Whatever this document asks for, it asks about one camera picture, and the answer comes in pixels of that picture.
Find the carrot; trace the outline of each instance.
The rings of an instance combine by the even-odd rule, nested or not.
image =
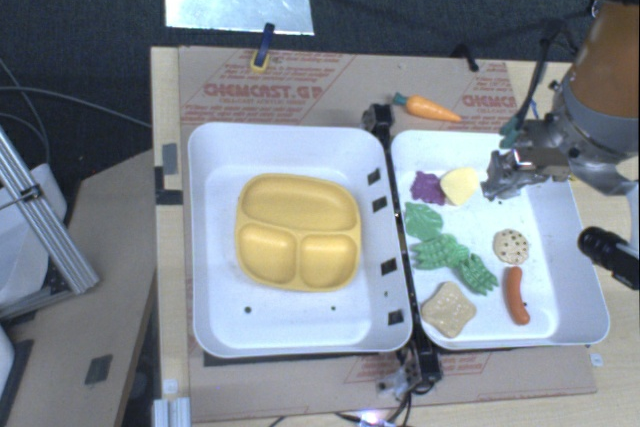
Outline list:
[[[522,281],[522,269],[520,267],[511,267],[507,271],[506,298],[509,312],[513,321],[524,326],[531,320],[529,312],[527,312],[520,295],[520,282]]]
[[[404,105],[409,114],[421,118],[453,121],[455,123],[461,119],[455,112],[420,95],[406,97],[400,93],[396,93],[393,97],[393,103],[396,105]]]

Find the toy sausage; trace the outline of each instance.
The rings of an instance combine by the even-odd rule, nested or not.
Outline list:
[[[511,267],[507,271],[507,279],[506,279],[506,299],[507,299],[507,307],[509,308],[509,312],[511,313],[511,317],[513,321],[520,325],[524,326],[528,324],[531,320],[529,316],[529,312],[527,312],[524,307],[524,303],[522,302],[522,296],[520,294],[520,282],[522,281],[522,268],[520,267]]]

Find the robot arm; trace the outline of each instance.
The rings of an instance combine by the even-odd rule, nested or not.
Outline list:
[[[524,120],[530,91],[524,110],[502,132],[501,146],[508,151],[492,153],[482,184],[488,199],[506,199],[526,185],[573,174],[605,195],[627,196],[630,242],[589,228],[579,246],[634,289],[639,285],[638,182],[616,166],[638,154],[638,12],[638,0],[604,0],[575,62],[560,84],[552,84],[551,112],[543,120]]]

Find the purple toy grapes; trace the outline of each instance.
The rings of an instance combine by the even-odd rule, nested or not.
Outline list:
[[[444,205],[445,195],[440,188],[440,179],[434,174],[426,174],[422,171],[416,173],[416,179],[411,185],[411,197],[421,199],[425,203]]]

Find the yellow plate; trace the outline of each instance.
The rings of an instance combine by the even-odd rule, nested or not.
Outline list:
[[[337,183],[262,174],[240,193],[236,256],[260,283],[309,292],[342,288],[358,270],[360,233],[358,204]]]

